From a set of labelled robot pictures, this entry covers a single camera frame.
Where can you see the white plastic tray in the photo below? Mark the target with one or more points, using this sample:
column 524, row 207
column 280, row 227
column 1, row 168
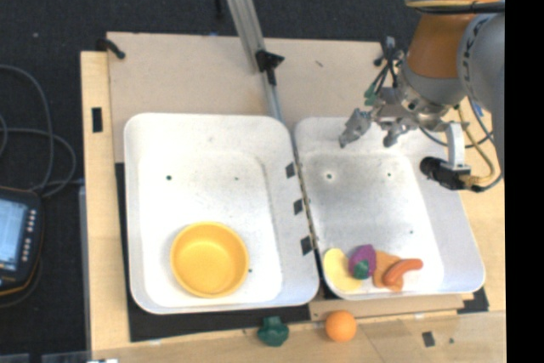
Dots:
column 204, row 166
column 365, row 200

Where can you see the orange flat toy biscuit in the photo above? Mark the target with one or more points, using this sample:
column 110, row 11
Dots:
column 381, row 281

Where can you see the pale brown flat board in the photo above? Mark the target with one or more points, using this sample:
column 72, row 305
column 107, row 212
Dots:
column 191, row 76

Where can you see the yellow flat toy slice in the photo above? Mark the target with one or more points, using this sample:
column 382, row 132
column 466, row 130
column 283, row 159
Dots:
column 336, row 268

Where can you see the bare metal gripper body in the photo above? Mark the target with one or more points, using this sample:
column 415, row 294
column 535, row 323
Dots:
column 418, row 109

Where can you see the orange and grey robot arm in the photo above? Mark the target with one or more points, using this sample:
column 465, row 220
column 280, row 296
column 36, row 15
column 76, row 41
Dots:
column 442, row 38

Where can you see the black cylinder on white bracket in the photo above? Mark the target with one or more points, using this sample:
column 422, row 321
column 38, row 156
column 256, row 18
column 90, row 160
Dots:
column 444, row 174

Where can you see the green toy broccoli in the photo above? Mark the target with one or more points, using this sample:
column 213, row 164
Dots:
column 273, row 331

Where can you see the orange-red toy sausage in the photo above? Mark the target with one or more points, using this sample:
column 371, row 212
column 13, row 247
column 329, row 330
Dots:
column 401, row 268

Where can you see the purple toy eggplant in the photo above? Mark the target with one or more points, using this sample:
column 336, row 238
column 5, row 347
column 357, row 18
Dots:
column 363, row 256

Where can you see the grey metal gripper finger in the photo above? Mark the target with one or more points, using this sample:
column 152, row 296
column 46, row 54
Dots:
column 395, row 134
column 355, row 126

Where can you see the yellow bowl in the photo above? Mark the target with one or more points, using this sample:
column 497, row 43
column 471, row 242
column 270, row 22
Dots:
column 210, row 261

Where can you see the orange ball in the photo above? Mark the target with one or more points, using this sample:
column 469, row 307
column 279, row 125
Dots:
column 341, row 326

